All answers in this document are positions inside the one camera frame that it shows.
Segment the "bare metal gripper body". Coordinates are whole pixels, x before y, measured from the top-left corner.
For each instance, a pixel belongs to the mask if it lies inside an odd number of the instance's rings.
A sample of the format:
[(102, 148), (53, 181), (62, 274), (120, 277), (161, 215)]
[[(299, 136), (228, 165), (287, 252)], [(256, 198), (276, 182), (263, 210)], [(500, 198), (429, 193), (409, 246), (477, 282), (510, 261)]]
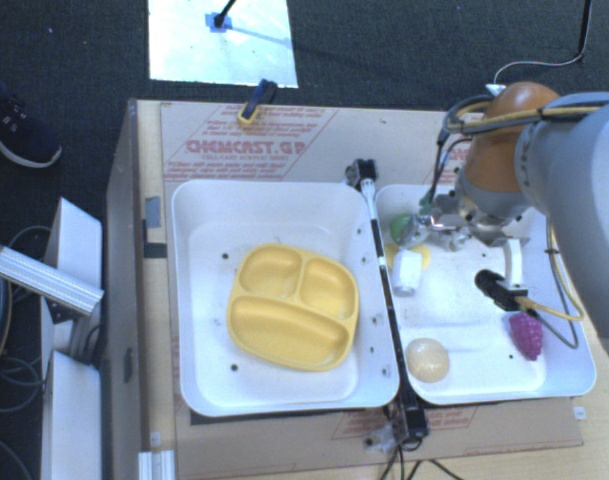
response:
[(530, 207), (525, 197), (511, 192), (453, 192), (422, 201), (422, 216), (435, 232), (461, 232), (490, 247), (502, 246), (510, 236), (504, 232)]

